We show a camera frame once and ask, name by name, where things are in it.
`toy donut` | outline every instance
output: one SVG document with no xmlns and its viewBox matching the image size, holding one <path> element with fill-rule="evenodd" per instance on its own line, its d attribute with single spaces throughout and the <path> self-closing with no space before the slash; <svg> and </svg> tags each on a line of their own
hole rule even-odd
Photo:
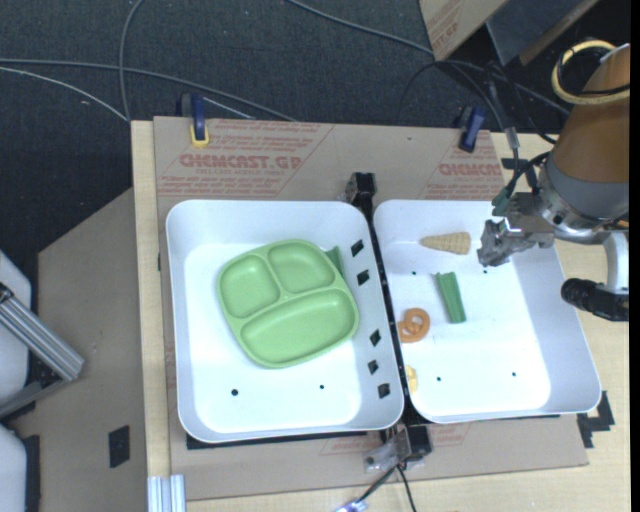
<svg viewBox="0 0 640 512">
<path fill-rule="evenodd" d="M 420 308 L 411 308 L 404 314 L 404 320 L 398 322 L 398 335 L 403 343 L 415 343 L 424 338 L 429 332 L 431 318 Z"/>
</svg>

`gray floor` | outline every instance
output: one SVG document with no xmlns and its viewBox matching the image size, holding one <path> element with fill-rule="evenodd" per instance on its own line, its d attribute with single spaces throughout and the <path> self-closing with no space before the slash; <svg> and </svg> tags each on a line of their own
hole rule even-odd
<svg viewBox="0 0 640 512">
<path fill-rule="evenodd" d="M 428 45 L 417 0 L 308 0 L 324 12 Z M 528 66 L 507 66 L 513 79 L 557 101 L 549 75 L 559 53 L 585 37 L 614 44 L 630 38 L 630 0 L 601 0 Z M 18 64 L 82 89 L 122 112 L 118 48 L 127 15 L 121 2 L 0 4 L 0 59 L 100 63 L 109 69 Z M 424 52 L 306 12 L 284 0 L 147 0 L 131 20 L 125 65 L 203 84 L 300 121 L 451 126 L 460 109 L 482 103 L 456 70 L 421 73 Z M 497 60 L 485 29 L 454 55 L 484 66 Z M 478 83 L 482 74 L 469 71 Z M 197 88 L 126 73 L 133 119 L 174 115 L 182 92 Z M 509 91 L 505 117 L 531 131 Z M 205 93 L 240 114 L 207 105 L 208 116 L 277 119 L 241 101 Z M 539 101 L 532 114 L 545 131 L 563 122 Z M 0 249 L 27 274 L 38 251 L 131 186 L 129 127 L 96 101 L 58 84 L 0 70 Z M 493 119 L 486 127 L 496 129 Z"/>
</svg>

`wooden table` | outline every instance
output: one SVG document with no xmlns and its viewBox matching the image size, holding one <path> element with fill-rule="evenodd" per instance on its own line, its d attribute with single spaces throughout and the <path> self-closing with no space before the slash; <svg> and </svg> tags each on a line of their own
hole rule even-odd
<svg viewBox="0 0 640 512">
<path fill-rule="evenodd" d="M 502 134 L 493 135 L 499 157 L 510 157 Z M 548 149 L 534 135 L 521 135 L 521 156 Z M 132 123 L 133 179 L 136 212 L 138 279 L 140 290 L 144 409 L 149 476 L 171 475 L 169 430 L 162 330 L 159 239 L 156 211 L 153 123 Z M 601 247 L 557 243 L 567 276 L 606 280 L 606 259 Z M 596 434 L 586 467 L 531 471 L 477 477 L 413 482 L 411 490 L 419 511 L 619 511 L 631 508 L 629 331 L 628 324 L 610 323 L 580 312 L 602 381 L 608 392 L 616 425 Z M 363 488 L 261 495 L 189 502 L 190 512 L 206 511 L 332 511 L 351 501 Z M 382 486 L 368 500 L 371 510 L 410 510 L 402 484 Z"/>
</svg>

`green plate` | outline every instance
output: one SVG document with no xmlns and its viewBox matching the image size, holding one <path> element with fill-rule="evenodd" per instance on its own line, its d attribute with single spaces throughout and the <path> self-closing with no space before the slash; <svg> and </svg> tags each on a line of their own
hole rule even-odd
<svg viewBox="0 0 640 512">
<path fill-rule="evenodd" d="M 216 292 L 240 346 L 256 363 L 284 368 L 308 361 L 353 336 L 358 309 L 330 256 L 304 240 L 246 252 L 218 274 Z"/>
</svg>

